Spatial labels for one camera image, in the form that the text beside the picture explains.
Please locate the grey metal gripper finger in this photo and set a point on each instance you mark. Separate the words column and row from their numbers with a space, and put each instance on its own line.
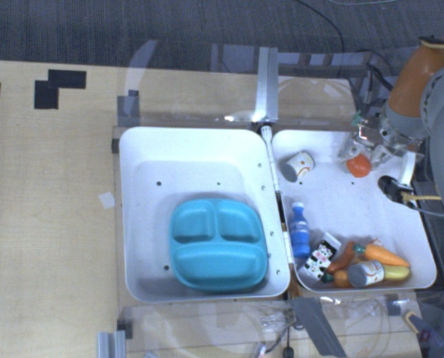
column 350, row 150
column 380, row 156

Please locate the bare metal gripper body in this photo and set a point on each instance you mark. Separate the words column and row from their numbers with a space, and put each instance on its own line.
column 387, row 137

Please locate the orange round toy fruit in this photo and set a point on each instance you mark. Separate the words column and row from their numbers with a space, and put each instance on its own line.
column 359, row 166

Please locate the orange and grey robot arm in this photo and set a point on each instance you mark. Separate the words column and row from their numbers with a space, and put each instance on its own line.
column 408, row 80

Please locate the white can with orange print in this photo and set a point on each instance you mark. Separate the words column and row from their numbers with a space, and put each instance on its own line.
column 300, row 164
column 367, row 273

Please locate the white plastic tray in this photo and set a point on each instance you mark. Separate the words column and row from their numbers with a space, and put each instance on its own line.
column 147, row 215
column 348, row 207

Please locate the blue bottle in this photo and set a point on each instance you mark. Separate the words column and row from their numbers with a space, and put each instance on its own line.
column 300, row 233

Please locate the brown sausage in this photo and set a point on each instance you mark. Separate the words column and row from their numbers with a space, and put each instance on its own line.
column 341, row 259

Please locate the cow print carton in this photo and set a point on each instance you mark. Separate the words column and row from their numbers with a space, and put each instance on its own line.
column 320, row 257

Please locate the yellow banana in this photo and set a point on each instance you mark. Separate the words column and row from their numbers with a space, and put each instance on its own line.
column 397, row 273

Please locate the small orange carrot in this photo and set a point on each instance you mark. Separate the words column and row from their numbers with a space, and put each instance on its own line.
column 341, row 279

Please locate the blue divided plate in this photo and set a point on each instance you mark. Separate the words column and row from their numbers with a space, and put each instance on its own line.
column 218, row 252

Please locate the black cylinder on white bracket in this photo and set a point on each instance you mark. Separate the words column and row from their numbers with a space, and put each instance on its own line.
column 392, row 189

